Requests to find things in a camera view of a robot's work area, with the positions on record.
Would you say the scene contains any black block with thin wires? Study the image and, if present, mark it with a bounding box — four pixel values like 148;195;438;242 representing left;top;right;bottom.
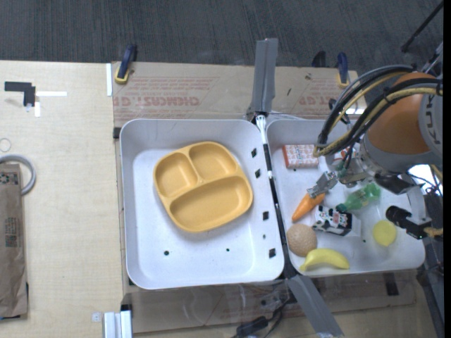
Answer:
235;315;269;338

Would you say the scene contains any black cylinder on white bracket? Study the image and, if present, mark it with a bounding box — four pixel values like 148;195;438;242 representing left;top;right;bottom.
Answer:
385;184;435;241

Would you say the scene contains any yellow banana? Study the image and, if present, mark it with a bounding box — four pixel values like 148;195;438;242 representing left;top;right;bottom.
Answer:
299;247;351;273

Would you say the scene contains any orange carrot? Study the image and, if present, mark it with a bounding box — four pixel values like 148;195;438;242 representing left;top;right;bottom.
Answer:
291;192;326;223

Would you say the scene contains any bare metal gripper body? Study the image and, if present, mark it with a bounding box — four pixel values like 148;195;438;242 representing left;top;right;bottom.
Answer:
337;146;381;189

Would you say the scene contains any tan round bread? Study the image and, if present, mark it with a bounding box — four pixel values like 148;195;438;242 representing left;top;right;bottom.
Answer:
285;223;319;258

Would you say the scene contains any brown cardboard board red print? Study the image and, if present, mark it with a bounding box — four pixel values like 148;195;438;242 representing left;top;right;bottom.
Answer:
111;61;424;334

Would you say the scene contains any brown paper packet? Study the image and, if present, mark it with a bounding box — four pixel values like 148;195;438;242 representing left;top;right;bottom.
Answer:
0;163;30;320

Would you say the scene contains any yellow lemon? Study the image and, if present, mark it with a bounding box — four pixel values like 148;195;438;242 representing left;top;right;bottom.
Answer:
372;219;399;248

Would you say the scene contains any yellow divided plate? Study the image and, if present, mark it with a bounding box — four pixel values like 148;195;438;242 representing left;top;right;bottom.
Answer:
152;140;255;234

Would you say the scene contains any black and white cow carton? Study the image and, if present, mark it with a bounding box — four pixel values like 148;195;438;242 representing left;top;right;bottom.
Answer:
311;204;354;237

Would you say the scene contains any white plastic tray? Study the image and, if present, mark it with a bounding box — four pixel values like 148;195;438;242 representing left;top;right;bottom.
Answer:
118;118;286;291
265;118;428;278

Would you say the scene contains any orange and white carton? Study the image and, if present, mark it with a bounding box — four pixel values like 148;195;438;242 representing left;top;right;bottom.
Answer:
281;144;320;170

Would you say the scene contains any green broccoli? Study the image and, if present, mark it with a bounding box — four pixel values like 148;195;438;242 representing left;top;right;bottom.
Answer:
335;182;383;213

